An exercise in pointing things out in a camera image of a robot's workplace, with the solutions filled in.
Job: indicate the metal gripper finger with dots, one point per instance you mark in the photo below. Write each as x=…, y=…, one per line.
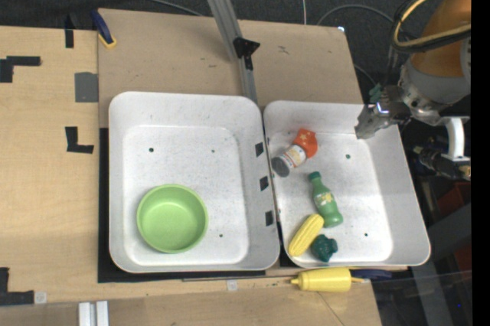
x=375, y=127
x=365, y=118

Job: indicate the green bowl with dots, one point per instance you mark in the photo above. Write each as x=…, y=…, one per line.
x=172, y=219

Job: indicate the black cylinder on white bracket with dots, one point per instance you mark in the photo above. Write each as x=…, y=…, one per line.
x=455, y=137

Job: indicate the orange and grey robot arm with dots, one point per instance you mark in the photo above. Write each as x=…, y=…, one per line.
x=444, y=60

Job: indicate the yellow corn cob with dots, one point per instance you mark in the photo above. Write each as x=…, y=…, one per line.
x=305, y=234

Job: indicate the yellow mustard bottle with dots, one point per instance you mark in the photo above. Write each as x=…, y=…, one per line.
x=325, y=279

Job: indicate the green broccoli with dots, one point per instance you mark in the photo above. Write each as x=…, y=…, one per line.
x=323, y=248

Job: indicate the brown cardboard board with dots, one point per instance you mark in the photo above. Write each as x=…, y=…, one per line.
x=172, y=53

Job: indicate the green bottle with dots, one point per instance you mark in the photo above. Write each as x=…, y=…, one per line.
x=325, y=202

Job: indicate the white plastic tray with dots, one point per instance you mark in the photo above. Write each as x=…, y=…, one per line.
x=367, y=194
x=183, y=148

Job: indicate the orange carton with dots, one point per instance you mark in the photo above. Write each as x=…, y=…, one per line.
x=308, y=142

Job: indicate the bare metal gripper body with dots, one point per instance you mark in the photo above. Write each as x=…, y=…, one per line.
x=396, y=106

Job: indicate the white can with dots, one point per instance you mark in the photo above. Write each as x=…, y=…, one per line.
x=293, y=158

